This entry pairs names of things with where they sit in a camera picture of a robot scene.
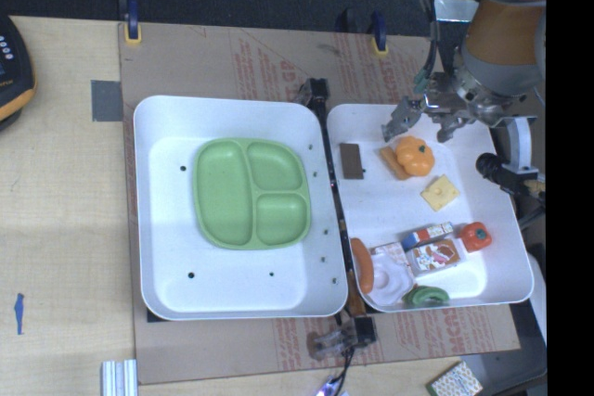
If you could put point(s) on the white fried egg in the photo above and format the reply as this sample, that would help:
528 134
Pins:
387 280

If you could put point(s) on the yellow patterned packet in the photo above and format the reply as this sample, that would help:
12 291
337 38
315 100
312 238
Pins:
457 382

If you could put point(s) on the black cylinder on white bracket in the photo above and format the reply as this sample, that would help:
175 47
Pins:
517 139

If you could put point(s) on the blue red white carton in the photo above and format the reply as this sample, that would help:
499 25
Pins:
424 236

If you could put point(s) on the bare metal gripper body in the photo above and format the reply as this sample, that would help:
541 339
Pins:
457 99

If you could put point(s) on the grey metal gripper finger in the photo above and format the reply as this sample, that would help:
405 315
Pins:
451 129
401 118

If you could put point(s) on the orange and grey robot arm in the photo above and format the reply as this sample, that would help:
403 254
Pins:
503 32

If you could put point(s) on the brown chocolate bar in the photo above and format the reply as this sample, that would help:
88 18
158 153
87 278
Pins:
351 161

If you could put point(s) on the brown cardboard board red print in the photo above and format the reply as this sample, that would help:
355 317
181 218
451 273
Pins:
209 55

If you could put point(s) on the yellow cheese slice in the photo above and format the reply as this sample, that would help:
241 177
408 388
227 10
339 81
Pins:
440 193

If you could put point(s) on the orange pumpkin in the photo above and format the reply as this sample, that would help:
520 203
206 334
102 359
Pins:
414 157

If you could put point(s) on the green divided plate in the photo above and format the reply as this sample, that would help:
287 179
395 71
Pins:
223 195

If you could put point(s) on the white plastic tray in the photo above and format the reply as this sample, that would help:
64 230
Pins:
394 208
171 208

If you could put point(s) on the orange and white carton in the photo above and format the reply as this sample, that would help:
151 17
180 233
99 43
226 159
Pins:
436 257

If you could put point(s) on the orange sausage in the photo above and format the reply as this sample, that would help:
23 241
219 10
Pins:
363 266

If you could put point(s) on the red tomato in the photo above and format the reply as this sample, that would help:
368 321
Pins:
475 237

